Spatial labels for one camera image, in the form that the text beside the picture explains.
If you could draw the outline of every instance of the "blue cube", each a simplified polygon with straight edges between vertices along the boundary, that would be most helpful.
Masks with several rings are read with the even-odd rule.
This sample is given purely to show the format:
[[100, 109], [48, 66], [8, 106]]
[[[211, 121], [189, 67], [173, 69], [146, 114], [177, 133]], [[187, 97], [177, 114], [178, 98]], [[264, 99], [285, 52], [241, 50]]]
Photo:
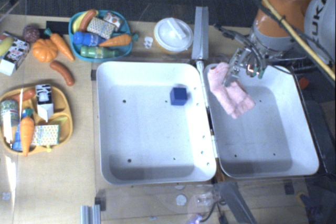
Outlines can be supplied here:
[[174, 87], [170, 92], [171, 105], [184, 105], [187, 99], [187, 90], [185, 88]]

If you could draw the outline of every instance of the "wooden table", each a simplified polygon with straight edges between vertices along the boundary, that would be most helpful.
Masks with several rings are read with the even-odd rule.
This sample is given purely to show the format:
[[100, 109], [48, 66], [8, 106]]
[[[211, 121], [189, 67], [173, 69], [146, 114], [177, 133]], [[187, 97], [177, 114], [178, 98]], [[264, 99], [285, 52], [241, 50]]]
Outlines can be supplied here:
[[[69, 18], [10, 15], [0, 25], [0, 31], [20, 37], [25, 25], [35, 25], [41, 29], [46, 21], [68, 22]], [[156, 44], [151, 49], [143, 47], [145, 36], [153, 36], [155, 23], [129, 22], [132, 32], [139, 34], [134, 42], [131, 55], [126, 61], [188, 61], [191, 51], [176, 57], [164, 55]], [[235, 28], [242, 34], [249, 33], [248, 28]], [[234, 53], [235, 41], [225, 39], [214, 27], [209, 27], [209, 56], [227, 59]], [[157, 185], [157, 186], [111, 186], [104, 181], [99, 166], [99, 131], [96, 84], [91, 80], [91, 71], [97, 64], [76, 59], [70, 62], [59, 54], [57, 60], [64, 63], [75, 79], [75, 85], [66, 86], [61, 75], [50, 69], [49, 64], [38, 62], [31, 53], [12, 76], [0, 73], [0, 95], [9, 90], [41, 83], [50, 83], [58, 87], [69, 102], [73, 118], [73, 134], [70, 140], [51, 151], [51, 153], [32, 154], [28, 157], [9, 153], [0, 147], [0, 222], [7, 223], [79, 223], [80, 207], [92, 206], [95, 197], [105, 198], [108, 203], [102, 214], [102, 223], [185, 223], [194, 214], [209, 211], [210, 205], [200, 205], [197, 201], [209, 195], [212, 186], [208, 183]], [[276, 187], [264, 186], [269, 191]], [[305, 220], [304, 208], [298, 206], [295, 197], [285, 197], [282, 186], [273, 197], [284, 199], [284, 210], [292, 214], [283, 214], [283, 220], [292, 219], [299, 211], [298, 220]], [[185, 195], [187, 204], [179, 206], [176, 197]], [[249, 194], [250, 208], [258, 219], [266, 223], [279, 206], [261, 209], [261, 200], [253, 204], [254, 196]], [[235, 219], [227, 206], [229, 221]], [[216, 223], [218, 213], [212, 215], [209, 223]]]

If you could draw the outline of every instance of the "toy pumpkin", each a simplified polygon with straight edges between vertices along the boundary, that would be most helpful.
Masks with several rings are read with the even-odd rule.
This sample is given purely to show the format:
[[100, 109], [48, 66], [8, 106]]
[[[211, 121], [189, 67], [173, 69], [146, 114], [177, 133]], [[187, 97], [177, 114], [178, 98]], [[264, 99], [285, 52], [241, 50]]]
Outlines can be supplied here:
[[32, 47], [33, 56], [40, 62], [53, 61], [58, 53], [56, 45], [50, 39], [39, 38]]

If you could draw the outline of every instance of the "pink towel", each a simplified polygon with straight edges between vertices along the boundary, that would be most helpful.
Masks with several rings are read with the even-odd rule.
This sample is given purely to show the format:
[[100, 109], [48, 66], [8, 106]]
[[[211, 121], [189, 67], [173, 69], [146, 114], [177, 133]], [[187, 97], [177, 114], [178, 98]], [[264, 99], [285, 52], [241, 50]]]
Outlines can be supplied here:
[[236, 119], [255, 106], [252, 97], [244, 90], [239, 81], [232, 82], [229, 87], [223, 85], [229, 65], [219, 63], [216, 68], [208, 72], [208, 80], [211, 92], [217, 98], [223, 109], [232, 118]]

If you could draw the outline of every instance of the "white container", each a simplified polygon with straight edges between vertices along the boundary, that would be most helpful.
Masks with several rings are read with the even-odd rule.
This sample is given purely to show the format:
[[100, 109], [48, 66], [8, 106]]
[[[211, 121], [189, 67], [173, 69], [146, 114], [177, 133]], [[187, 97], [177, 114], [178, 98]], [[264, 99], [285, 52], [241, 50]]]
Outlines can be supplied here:
[[[237, 120], [208, 92], [222, 170], [241, 179], [314, 174], [319, 161], [293, 76], [272, 67], [261, 80], [241, 75], [256, 107]], [[215, 151], [193, 66], [105, 62], [97, 87], [101, 170], [109, 183], [203, 182], [214, 176]], [[184, 106], [170, 105], [173, 87], [187, 88]]]
[[187, 50], [194, 40], [193, 31], [189, 25], [175, 18], [159, 21], [154, 28], [154, 37], [163, 51], [168, 54]]

